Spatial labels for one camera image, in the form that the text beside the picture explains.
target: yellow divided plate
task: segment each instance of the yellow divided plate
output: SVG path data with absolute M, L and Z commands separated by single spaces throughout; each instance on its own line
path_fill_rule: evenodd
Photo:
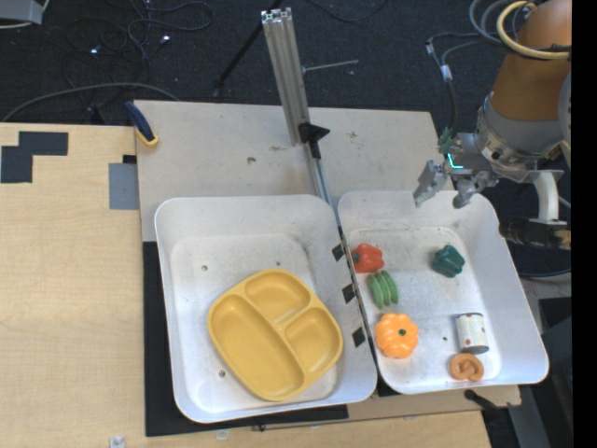
M 323 376 L 342 352 L 340 327 L 293 273 L 268 269 L 220 296 L 207 327 L 229 369 L 261 399 L 290 399 Z

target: green light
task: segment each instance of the green light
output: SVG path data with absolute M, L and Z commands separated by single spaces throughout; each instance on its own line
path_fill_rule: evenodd
M 448 161 L 450 161 L 450 166 L 451 166 L 452 169 L 465 169 L 464 166 L 456 166 L 454 164 L 454 160 L 451 157 L 451 153 L 448 153 Z

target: black cable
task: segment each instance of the black cable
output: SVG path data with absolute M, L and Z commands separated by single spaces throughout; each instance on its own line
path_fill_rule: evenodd
M 90 86 L 84 86 L 84 87 L 80 87 L 80 88 L 72 88 L 70 90 L 63 90 L 63 91 L 56 91 L 54 93 L 49 93 L 49 94 L 45 94 L 43 96 L 39 96 L 37 98 L 34 98 L 33 100 L 29 100 L 28 102 L 23 103 L 22 105 L 17 106 L 16 108 L 14 108 L 12 111 L 10 111 L 6 116 L 3 117 L 2 122 L 7 122 L 10 120 L 10 118 L 15 115 L 16 113 L 18 113 L 19 111 L 21 111 L 22 109 L 24 109 L 27 106 L 30 106 L 34 103 L 38 103 L 40 101 L 44 101 L 47 100 L 49 98 L 54 98 L 56 96 L 63 96 L 65 94 L 71 94 L 71 93 L 76 93 L 78 91 L 89 91 L 89 90 L 98 90 L 100 88 L 129 88 L 129 89 L 135 89 L 135 88 L 145 88 L 145 89 L 149 89 L 152 91 L 157 91 L 158 93 L 161 93 L 165 96 L 168 96 L 169 98 L 175 100 L 175 101 L 180 101 L 180 99 L 173 95 L 170 92 L 167 92 L 165 90 L 162 90 L 161 88 L 157 88 L 155 86 L 151 86 L 151 85 L 146 85 L 143 83 L 136 83 L 136 82 L 127 82 L 127 83 L 102 83 L 99 85 L 90 85 Z
M 208 20 L 200 25 L 197 26 L 192 26 L 192 27 L 185 27 L 185 26 L 181 26 L 181 25 L 174 25 L 172 23 L 168 23 L 166 21 L 158 21 L 158 20 L 154 20 L 154 19 L 137 19 L 135 21 L 132 21 L 131 23 L 129 23 L 129 27 L 128 27 L 128 35 L 129 38 L 131 39 L 131 41 L 133 42 L 133 44 L 140 50 L 143 52 L 143 54 L 145 55 L 145 57 L 147 58 L 145 51 L 143 50 L 143 43 L 139 42 L 132 34 L 132 27 L 138 23 L 143 23 L 143 22 L 147 22 L 147 23 L 151 23 L 153 25 L 157 25 L 157 26 L 162 26 L 162 27 L 166 27 L 166 28 L 170 28 L 172 30 L 179 30 L 182 32 L 197 32 L 199 30 L 203 30 L 205 28 L 207 28 L 209 25 L 212 24 L 212 22 L 214 21 L 214 11 L 212 10 L 212 8 L 207 5 L 204 4 L 203 2 L 189 2 L 187 4 L 184 4 L 182 6 L 177 7 L 176 9 L 179 8 L 183 8 L 183 7 L 190 7 L 190 6 L 197 6 L 197 7 L 201 7 L 205 10 L 207 10 L 207 14 L 208 14 Z
M 363 20 L 370 19 L 373 15 L 375 15 L 376 13 L 379 13 L 382 10 L 382 8 L 384 8 L 390 0 L 383 0 L 383 2 L 375 10 L 373 10 L 371 13 L 369 13 L 368 15 L 366 15 L 364 17 L 358 17 L 358 18 L 355 18 L 355 19 L 344 19 L 342 17 L 339 17 L 338 15 L 335 15 L 332 12 L 330 12 L 323 5 L 318 4 L 317 2 L 315 2 L 313 0 L 303 0 L 303 1 L 305 1 L 305 2 L 313 5 L 314 7 L 317 7 L 320 10 L 324 11 L 327 15 L 329 15 L 334 20 L 343 21 L 344 23 L 355 23 L 357 21 L 363 21 Z
M 94 84 L 98 84 L 100 82 L 100 77 L 101 77 L 100 65 L 99 65 L 99 62 L 97 61 L 97 57 L 94 54 L 89 53 L 88 51 L 76 51 L 75 58 L 72 57 L 72 53 L 67 55 L 67 57 L 68 58 L 62 59 L 61 71 L 62 71 L 62 76 L 64 77 L 64 79 L 66 79 L 66 82 L 69 84 L 69 86 L 71 88 L 76 88 L 76 83 L 73 79 L 71 79 L 71 77 L 69 75 L 69 68 L 71 67 L 71 65 L 73 63 L 75 63 L 77 61 L 82 61 L 82 58 L 92 60 L 95 63 L 94 68 L 96 70 L 96 72 L 95 72 L 96 82 Z M 88 108 L 90 106 L 91 100 L 93 98 L 93 93 L 88 96 L 87 100 L 84 98 L 84 95 L 81 93 L 78 93 L 77 96 L 79 97 L 79 100 L 80 100 L 83 108 Z M 83 116 L 81 117 L 80 122 L 84 121 L 86 113 L 87 112 L 85 111 L 85 109 L 83 109 L 82 110 Z
M 113 4 L 112 2 L 110 2 L 110 0 L 105 0 L 105 1 L 108 5 L 112 5 L 115 8 L 119 8 L 119 9 L 123 9 L 123 10 L 130 10 L 132 8 L 140 19 L 143 19 L 143 18 L 151 19 L 151 9 L 149 8 L 147 0 L 139 0 L 141 2 L 140 7 L 138 7 L 132 0 L 126 0 L 128 5 L 123 6 L 123 7 Z M 151 28 L 151 25 L 148 24 L 146 26 L 146 36 L 142 42 L 139 42 L 138 46 L 142 46 L 146 43 L 150 28 Z
M 572 267 L 568 267 L 566 269 L 562 269 L 561 271 L 555 271 L 552 273 L 525 273 L 518 271 L 519 277 L 524 277 L 526 279 L 540 279 L 543 277 L 557 277 L 558 275 L 565 275 L 572 271 Z
M 445 37 L 473 38 L 474 40 L 451 47 L 451 48 L 447 49 L 446 51 L 444 51 L 440 57 L 438 57 L 435 47 L 433 45 L 433 42 L 437 38 L 445 38 Z M 477 45 L 479 43 L 483 43 L 483 41 L 480 40 L 480 37 L 478 34 L 474 34 L 474 33 L 473 34 L 471 34 L 471 33 L 462 34 L 462 33 L 452 33 L 452 32 L 444 32 L 441 34 L 433 35 L 433 36 L 427 38 L 427 41 L 425 43 L 427 52 L 433 58 L 433 60 L 436 62 L 439 72 L 441 73 L 441 75 L 444 79 L 444 82 L 446 83 L 446 88 L 448 90 L 448 96 L 450 97 L 451 116 L 450 116 L 450 121 L 449 121 L 448 125 L 446 126 L 446 128 L 448 130 L 450 130 L 451 138 L 455 138 L 458 134 L 457 124 L 458 124 L 458 119 L 459 119 L 460 115 L 459 115 L 459 109 L 458 109 L 458 98 L 456 95 L 456 90 L 453 85 L 450 68 L 447 65 L 447 57 L 452 52 L 454 52 L 458 49 L 466 48 L 466 47 L 469 47 L 472 45 Z
M 114 21 L 108 21 L 103 19 L 78 19 L 71 21 L 68 24 L 68 27 L 66 28 L 66 41 L 68 41 L 68 43 L 70 43 L 70 45 L 77 51 L 93 51 L 94 49 L 81 48 L 79 44 L 79 37 L 77 35 L 72 34 L 76 32 L 76 28 L 78 27 L 78 25 L 82 26 L 88 32 L 90 30 L 90 27 L 95 23 L 108 27 L 107 30 L 104 30 L 101 33 L 99 33 L 98 40 L 102 45 L 96 46 L 94 48 L 95 50 L 97 50 L 98 52 L 101 51 L 103 55 L 115 56 L 120 56 L 123 53 L 134 50 L 133 45 L 127 45 L 129 43 L 127 29 L 118 25 Z M 120 45 L 114 47 L 112 43 L 107 40 L 106 34 L 120 35 L 122 38 Z
M 471 24 L 473 25 L 473 27 L 475 28 L 475 30 L 477 30 L 479 35 L 481 35 L 486 41 L 488 41 L 489 43 L 491 43 L 493 45 L 504 46 L 504 42 L 501 39 L 488 34 L 486 29 L 483 28 L 479 23 L 477 23 L 477 18 L 476 18 L 475 12 L 477 11 L 478 6 L 483 1 L 485 1 L 485 0 L 473 0 L 473 2 L 471 3 L 471 5 L 468 8 L 468 19 L 471 22 Z M 501 2 L 504 4 L 511 4 L 515 1 L 516 0 L 501 0 Z

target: black tape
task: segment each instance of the black tape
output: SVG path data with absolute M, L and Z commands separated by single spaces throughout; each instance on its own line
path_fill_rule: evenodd
M 33 156 L 67 154 L 68 133 L 19 132 L 18 146 L 2 147 L 0 183 L 31 183 Z
M 137 157 L 134 154 L 123 154 L 122 155 L 122 162 L 124 164 L 136 164 Z
M 365 341 L 365 332 L 363 331 L 362 327 L 359 327 L 357 330 L 355 330 L 353 332 L 354 346 L 357 347 L 364 341 Z
M 344 295 L 344 301 L 346 303 L 350 302 L 352 299 L 354 299 L 354 290 L 353 290 L 353 285 L 349 284 L 348 286 L 346 286 L 345 288 L 342 289 L 342 294 Z
M 334 255 L 334 259 L 336 260 L 336 262 L 342 259 L 342 256 L 344 255 L 344 249 L 342 249 L 342 244 L 336 245 L 336 247 L 332 249 L 332 254 Z

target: black clip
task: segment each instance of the black clip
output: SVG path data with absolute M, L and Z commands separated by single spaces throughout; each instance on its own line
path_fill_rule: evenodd
M 317 160 L 321 160 L 321 152 L 317 142 L 323 138 L 329 130 L 321 126 L 315 126 L 311 123 L 301 123 L 298 126 L 298 134 L 300 135 L 301 143 L 309 143 L 311 155 Z
M 485 399 L 481 395 L 478 395 L 477 392 L 474 390 L 466 390 L 465 397 L 466 399 L 470 399 L 471 401 L 477 403 L 478 406 L 480 406 L 485 411 L 487 421 L 493 420 L 500 413 L 500 409 L 497 405 L 495 405 L 495 403 L 489 401 L 488 399 Z

